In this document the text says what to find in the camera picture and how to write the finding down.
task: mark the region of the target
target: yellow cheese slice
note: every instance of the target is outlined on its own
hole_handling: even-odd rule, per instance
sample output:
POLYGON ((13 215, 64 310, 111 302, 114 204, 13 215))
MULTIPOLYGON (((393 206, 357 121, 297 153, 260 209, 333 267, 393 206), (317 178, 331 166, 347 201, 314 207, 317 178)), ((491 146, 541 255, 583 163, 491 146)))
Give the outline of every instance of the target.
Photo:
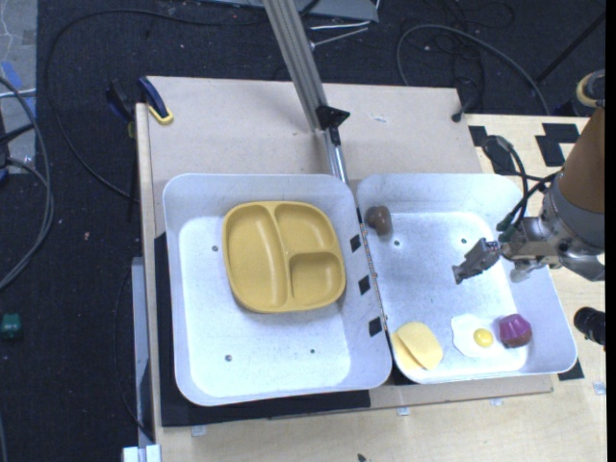
POLYGON ((392 332, 389 337, 392 340, 392 347, 396 353, 398 366, 403 372, 416 370, 422 367, 422 365, 415 361, 415 358, 411 355, 409 350, 404 345, 404 342, 396 332, 392 332))
POLYGON ((443 359, 443 348, 425 323, 405 323, 398 329, 398 336, 417 362, 427 370, 435 369, 443 359))

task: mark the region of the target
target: fried egg toy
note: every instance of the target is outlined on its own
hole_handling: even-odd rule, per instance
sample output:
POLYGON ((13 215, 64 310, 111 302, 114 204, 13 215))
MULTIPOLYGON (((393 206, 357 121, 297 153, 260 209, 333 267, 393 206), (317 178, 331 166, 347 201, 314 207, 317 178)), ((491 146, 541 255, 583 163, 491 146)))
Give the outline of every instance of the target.
POLYGON ((453 344, 465 356, 487 358, 505 353, 499 341, 498 324, 472 314, 451 319, 453 344))

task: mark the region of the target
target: dark carpet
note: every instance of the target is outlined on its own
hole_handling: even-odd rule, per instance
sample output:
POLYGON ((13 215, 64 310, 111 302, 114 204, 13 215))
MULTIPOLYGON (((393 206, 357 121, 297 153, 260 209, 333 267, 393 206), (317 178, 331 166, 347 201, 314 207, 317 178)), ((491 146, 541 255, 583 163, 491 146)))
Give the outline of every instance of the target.
MULTIPOLYGON (((38 120, 49 150, 56 214, 43 249, 0 293, 0 313, 18 312, 25 331, 20 341, 0 343, 0 412, 12 461, 107 462, 137 443, 116 385, 113 331, 120 286, 140 253, 139 211, 133 206, 131 216, 125 196, 86 172, 51 105, 83 161, 127 193, 135 146, 106 104, 110 81, 118 80, 137 100, 142 75, 288 80, 288 74, 263 11, 175 0, 38 4, 38 120), (209 25, 102 13, 120 9, 209 25)), ((400 85, 396 49, 402 32, 421 24, 451 26, 498 48, 532 78, 548 71, 539 87, 550 112, 573 105, 572 111, 587 116, 571 101, 577 82, 605 67, 605 24, 598 21, 604 11, 605 0, 384 0, 379 24, 319 46, 316 60, 324 82, 400 85), (551 66, 596 21, 596 29, 551 66)), ((309 36, 318 41, 338 33, 309 36)), ((536 92, 512 66, 451 34, 413 33, 400 58, 409 84, 457 87, 471 112, 544 113, 536 92)), ((31 176, 14 176, 0 187, 0 274, 32 243, 43 196, 31 176)), ((132 401, 130 285, 120 297, 117 365, 132 401)))

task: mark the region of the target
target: black bracket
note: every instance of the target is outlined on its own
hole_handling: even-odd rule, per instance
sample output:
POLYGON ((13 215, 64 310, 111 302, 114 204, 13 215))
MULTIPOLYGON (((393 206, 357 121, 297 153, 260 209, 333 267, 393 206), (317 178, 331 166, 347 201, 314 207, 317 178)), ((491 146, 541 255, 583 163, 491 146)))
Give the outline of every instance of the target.
POLYGON ((332 108, 331 106, 319 106, 317 108, 317 118, 322 130, 329 130, 331 143, 340 145, 340 132, 338 127, 350 116, 349 112, 332 108))

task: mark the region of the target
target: white tray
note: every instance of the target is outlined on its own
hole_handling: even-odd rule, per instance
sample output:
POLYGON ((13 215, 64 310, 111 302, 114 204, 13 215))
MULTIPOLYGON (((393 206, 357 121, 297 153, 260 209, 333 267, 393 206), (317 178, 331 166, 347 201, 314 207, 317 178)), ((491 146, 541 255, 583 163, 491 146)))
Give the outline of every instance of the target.
POLYGON ((329 175, 185 174, 163 195, 167 230, 175 378, 199 405, 364 390, 389 376, 387 337, 350 189, 329 175), (222 221, 236 205, 264 200, 314 204, 334 226, 346 291, 315 311, 259 314, 231 293, 222 221))
POLYGON ((380 205, 392 213, 391 235, 379 237, 371 229, 367 236, 388 330, 422 321, 444 350, 435 370, 402 371, 411 380, 545 374, 575 364, 576 344, 547 269, 516 284, 509 279, 513 264, 501 258, 480 276, 455 283, 452 266, 480 238, 496 240, 498 222, 521 197, 510 180, 491 174, 383 174, 359 184, 363 215, 380 205), (451 319, 467 313, 495 324, 520 313, 531 324, 532 341, 488 358, 465 356, 453 344, 451 319))

